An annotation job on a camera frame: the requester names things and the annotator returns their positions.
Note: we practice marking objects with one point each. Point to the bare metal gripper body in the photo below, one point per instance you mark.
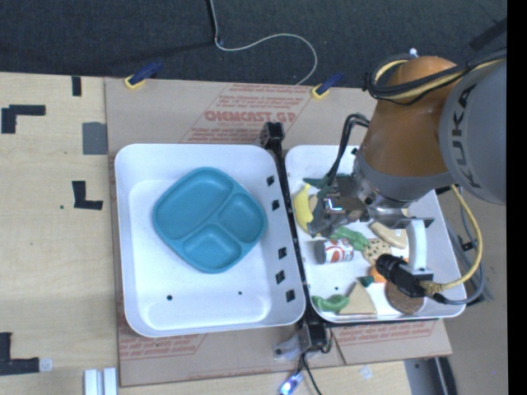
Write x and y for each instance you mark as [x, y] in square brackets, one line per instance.
[354, 208]

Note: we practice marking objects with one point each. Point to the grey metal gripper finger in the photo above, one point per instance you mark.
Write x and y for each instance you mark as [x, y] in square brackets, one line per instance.
[333, 223]
[316, 225]

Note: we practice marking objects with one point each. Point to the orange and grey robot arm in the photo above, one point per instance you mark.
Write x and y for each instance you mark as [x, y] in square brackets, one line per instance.
[407, 138]

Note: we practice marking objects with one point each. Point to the yellow banana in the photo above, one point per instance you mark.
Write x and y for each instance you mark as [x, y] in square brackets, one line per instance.
[302, 210]

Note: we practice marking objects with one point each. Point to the green toy vegetable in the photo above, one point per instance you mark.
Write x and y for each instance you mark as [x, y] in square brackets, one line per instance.
[329, 303]
[352, 237]

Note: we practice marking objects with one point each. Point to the thin black rod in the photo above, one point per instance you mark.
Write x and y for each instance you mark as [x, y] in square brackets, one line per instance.
[293, 220]

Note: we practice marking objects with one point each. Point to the red and white can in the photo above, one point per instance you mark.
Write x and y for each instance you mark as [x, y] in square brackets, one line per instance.
[337, 251]

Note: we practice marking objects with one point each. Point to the chocolate chip biscuit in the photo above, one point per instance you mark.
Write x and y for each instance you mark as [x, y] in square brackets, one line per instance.
[376, 250]

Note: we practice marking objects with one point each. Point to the white plastic tray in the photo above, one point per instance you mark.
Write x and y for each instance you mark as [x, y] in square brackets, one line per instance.
[325, 278]
[197, 303]

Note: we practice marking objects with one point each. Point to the orange carrot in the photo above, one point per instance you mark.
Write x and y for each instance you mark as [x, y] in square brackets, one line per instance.
[376, 277]

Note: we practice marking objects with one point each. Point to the tan triangular sandwich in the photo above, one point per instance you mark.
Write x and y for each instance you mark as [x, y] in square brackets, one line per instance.
[359, 303]

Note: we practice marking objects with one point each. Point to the brown round biscuit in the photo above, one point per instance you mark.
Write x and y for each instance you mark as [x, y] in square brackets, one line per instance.
[405, 303]

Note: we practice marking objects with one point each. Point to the blue divided plate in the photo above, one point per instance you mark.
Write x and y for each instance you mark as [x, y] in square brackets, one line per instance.
[206, 216]

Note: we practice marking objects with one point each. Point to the brown cardboard board red print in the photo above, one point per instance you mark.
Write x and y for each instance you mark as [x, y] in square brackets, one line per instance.
[173, 105]

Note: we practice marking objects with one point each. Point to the black cylinder on white bracket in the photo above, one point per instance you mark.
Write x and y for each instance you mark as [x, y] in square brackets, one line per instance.
[401, 276]

